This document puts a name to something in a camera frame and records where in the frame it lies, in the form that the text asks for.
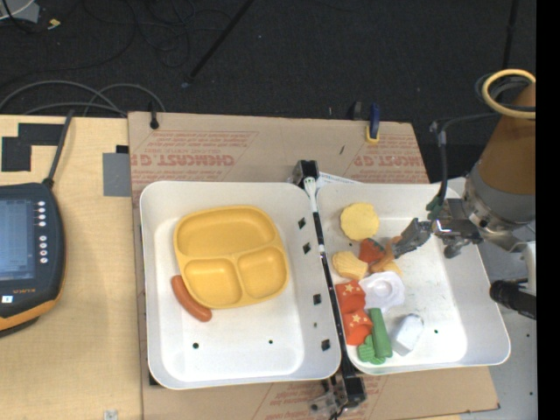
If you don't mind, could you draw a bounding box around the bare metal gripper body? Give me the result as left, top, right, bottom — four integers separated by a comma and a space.
430, 198, 536, 260

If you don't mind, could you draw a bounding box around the orange toy croissant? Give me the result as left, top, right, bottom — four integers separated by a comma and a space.
369, 235, 404, 278

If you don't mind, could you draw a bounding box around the red toy strawberry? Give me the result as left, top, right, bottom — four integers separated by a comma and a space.
358, 237, 388, 266

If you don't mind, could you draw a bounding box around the white toy fried egg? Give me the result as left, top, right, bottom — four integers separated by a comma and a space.
358, 269, 407, 315

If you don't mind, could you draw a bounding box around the round yellow biscuit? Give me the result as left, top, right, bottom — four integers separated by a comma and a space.
339, 201, 382, 242

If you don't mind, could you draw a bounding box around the yellow ridged toy bread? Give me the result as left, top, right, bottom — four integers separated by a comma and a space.
331, 250, 370, 282

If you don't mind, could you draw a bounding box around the white plastic tray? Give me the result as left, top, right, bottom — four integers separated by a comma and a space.
138, 179, 343, 390
314, 181, 513, 376

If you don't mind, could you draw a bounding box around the red carton with yellow stars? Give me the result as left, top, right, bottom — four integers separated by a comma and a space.
340, 308, 375, 347
333, 279, 368, 315

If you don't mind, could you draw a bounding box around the thin black and white rod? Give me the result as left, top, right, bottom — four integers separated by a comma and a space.
304, 176, 353, 381

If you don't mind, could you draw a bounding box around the small white bottle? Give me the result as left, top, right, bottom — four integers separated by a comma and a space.
389, 312, 426, 358

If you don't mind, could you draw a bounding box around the green toy cucumber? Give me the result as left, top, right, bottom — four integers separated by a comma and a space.
367, 306, 394, 360

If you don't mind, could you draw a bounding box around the white printed paper sheet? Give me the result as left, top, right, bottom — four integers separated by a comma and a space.
316, 171, 365, 188

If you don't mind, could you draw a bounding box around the green toy leafy vegetable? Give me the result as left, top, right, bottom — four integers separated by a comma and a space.
356, 333, 387, 366

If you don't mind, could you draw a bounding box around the yellow divided plate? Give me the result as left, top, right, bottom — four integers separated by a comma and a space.
172, 204, 291, 311

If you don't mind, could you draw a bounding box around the brown cardboard board red print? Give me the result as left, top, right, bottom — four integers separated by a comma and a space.
126, 110, 501, 420

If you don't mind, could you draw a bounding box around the orange-red toy sausage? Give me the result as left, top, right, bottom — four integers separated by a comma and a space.
170, 274, 214, 324

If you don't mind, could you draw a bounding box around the black cylinder on white bracket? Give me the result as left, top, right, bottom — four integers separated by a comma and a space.
488, 240, 537, 321

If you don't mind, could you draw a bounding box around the black block with thin wires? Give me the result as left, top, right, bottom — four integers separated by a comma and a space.
340, 375, 368, 410
291, 159, 319, 187

